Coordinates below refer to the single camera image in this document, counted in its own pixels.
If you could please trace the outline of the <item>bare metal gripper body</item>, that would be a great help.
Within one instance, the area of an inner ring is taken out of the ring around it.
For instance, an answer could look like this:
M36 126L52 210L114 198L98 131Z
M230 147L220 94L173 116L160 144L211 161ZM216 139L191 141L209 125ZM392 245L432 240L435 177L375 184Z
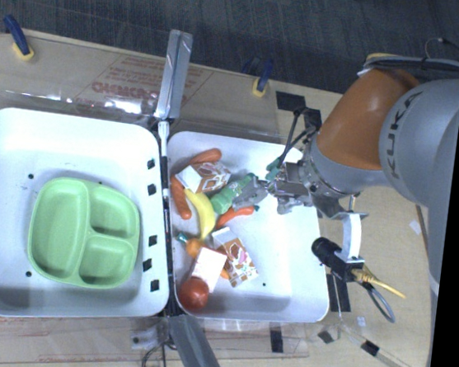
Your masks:
M304 162L284 162L269 183L269 193L282 205L320 208L324 203L323 190L320 175Z

